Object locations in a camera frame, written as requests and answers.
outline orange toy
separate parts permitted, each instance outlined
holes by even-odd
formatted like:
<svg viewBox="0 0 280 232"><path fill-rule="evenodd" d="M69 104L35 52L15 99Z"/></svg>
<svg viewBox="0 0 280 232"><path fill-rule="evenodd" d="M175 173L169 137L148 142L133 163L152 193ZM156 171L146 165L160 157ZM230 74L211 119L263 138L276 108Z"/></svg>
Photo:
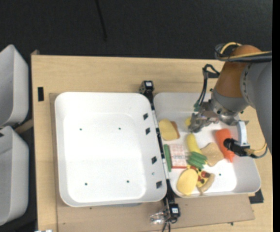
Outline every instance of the orange toy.
<svg viewBox="0 0 280 232"><path fill-rule="evenodd" d="M217 141L217 144L219 146L219 149L223 153L223 156L228 159L230 162L233 161L233 157L235 156L234 152L231 150L228 150L224 145L223 141L225 141L226 138L232 138L231 133L228 129L221 129L218 130L215 133L215 138Z"/></svg>

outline tray filled with toy food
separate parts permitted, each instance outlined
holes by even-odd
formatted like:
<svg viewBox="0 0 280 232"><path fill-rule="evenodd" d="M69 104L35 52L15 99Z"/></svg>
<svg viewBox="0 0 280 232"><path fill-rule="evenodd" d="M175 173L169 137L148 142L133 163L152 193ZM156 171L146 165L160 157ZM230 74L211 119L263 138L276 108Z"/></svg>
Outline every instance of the tray filled with toy food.
<svg viewBox="0 0 280 232"><path fill-rule="evenodd" d="M236 126L218 122L189 132L198 98L197 93L159 93L154 98L173 192L191 198L258 191L261 180L254 159L239 157L223 146L226 138L238 138Z"/></svg>

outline wooden table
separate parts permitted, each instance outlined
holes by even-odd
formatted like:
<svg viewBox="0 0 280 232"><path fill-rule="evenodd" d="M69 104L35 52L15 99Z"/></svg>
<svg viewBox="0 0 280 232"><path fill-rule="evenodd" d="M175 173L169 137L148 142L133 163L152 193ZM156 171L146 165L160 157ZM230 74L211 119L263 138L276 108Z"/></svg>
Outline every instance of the wooden table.
<svg viewBox="0 0 280 232"><path fill-rule="evenodd" d="M35 165L37 188L38 229L52 229L54 232L63 231L62 218L59 214L55 188L55 171L53 160L53 138L50 113L50 94L65 91L96 91L96 92L137 92L143 80L152 80L155 85L155 94L160 92L201 92L203 85L202 68L205 64L212 64L221 70L223 63L217 60L205 59L161 59L161 58L116 58L116 57L76 57L76 56L45 56L32 55L32 96L33 96L33 124L35 140ZM208 90L214 87L216 80L209 80ZM242 114L243 120L249 120L247 125L248 139L252 148L261 148L264 143L256 112L251 107ZM237 199L230 197L228 204L218 198L213 201L215 206L220 205L224 214L209 214L206 218L207 226L202 223L193 223L188 228L180 228L179 222L172 227L177 232L198 231L232 231L232 232L267 232L273 231L273 195L272 195L272 157L267 154L256 160L261 176L261 190L264 203L252 204L255 219L244 217L244 209L237 206L240 200L242 207L247 207L246 194ZM100 216L105 210L99 210ZM83 230L82 220L73 219L73 232L95 231ZM191 217L182 217L182 226ZM113 230L117 224L108 224ZM130 231L147 231L148 226L142 227L135 223Z"/></svg>

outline white plastic piece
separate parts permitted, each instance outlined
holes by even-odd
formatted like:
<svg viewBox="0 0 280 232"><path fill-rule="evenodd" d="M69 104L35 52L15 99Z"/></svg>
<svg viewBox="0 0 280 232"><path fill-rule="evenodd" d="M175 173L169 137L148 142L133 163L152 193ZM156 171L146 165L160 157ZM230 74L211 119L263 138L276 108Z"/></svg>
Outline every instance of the white plastic piece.
<svg viewBox="0 0 280 232"><path fill-rule="evenodd" d="M190 133L185 120L191 117L193 105L198 100L200 94L197 93L159 93L154 98L154 105L158 121L167 118L177 124L180 138L172 141L163 141L164 144L184 145L187 150L186 137ZM214 132L223 128L228 128L234 139L238 139L236 126L228 126L219 122L204 127L200 132L194 133L199 148L215 142ZM206 196L229 195L239 193L254 193L261 186L260 176L254 159L250 157L234 156L233 163L223 159L214 167L205 165L204 170L215 174L215 181L204 193ZM199 197L200 192L195 189L191 196L183 196L176 188L177 180L182 173L182 169L172 169L169 173L171 187L175 194L184 198Z"/></svg>
<svg viewBox="0 0 280 232"><path fill-rule="evenodd" d="M0 225L22 216L28 205L29 149L11 127L0 130Z"/></svg>
<svg viewBox="0 0 280 232"><path fill-rule="evenodd" d="M0 127L22 122L29 109L28 65L13 45L0 52Z"/></svg>
<svg viewBox="0 0 280 232"><path fill-rule="evenodd" d="M55 100L59 192L70 206L153 202L167 191L148 99L66 92Z"/></svg>

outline robotic hand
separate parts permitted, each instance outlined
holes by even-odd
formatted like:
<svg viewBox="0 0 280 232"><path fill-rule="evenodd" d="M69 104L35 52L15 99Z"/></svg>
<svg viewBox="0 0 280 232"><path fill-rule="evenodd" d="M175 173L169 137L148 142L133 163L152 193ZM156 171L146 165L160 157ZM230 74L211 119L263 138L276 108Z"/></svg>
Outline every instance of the robotic hand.
<svg viewBox="0 0 280 232"><path fill-rule="evenodd" d="M232 52L227 55L225 52L229 48ZM244 131L245 123L242 126L238 114L250 105L256 110L267 148L272 153L272 51L262 52L251 45L231 42L217 45L215 58L225 61L225 64L220 73L211 65L203 68L204 87L194 105L198 113L192 114L189 130L198 132L210 123L222 121L237 125L239 130ZM218 80L211 99L203 102L206 82L210 77L218 77ZM238 155L250 155L246 154L248 144L241 139L239 142L226 139L224 145Z"/></svg>

